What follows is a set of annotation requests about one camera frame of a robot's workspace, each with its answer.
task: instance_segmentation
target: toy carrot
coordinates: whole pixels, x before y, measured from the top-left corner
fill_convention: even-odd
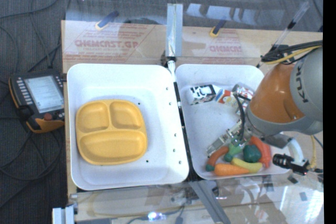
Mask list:
[[[208,172],[213,171],[215,169],[216,161],[219,159],[219,157],[226,154],[228,151],[228,146],[222,146],[218,150],[216,150],[213,154],[211,154],[210,158],[208,159],[205,169]]]
[[[232,175],[248,174],[249,170],[232,164],[217,163],[215,165],[214,173],[217,176],[232,176]]]
[[[272,160],[271,157],[271,148],[269,145],[262,142],[258,137],[252,136],[249,143],[251,145],[256,145],[261,153],[261,158],[259,162],[263,163],[266,168],[269,167],[269,162]]]

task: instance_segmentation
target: yellow plate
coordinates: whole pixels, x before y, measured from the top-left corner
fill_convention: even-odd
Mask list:
[[[76,139],[80,155],[96,165],[136,161],[147,150],[141,111],[126,100],[99,100],[82,105],[76,114]]]

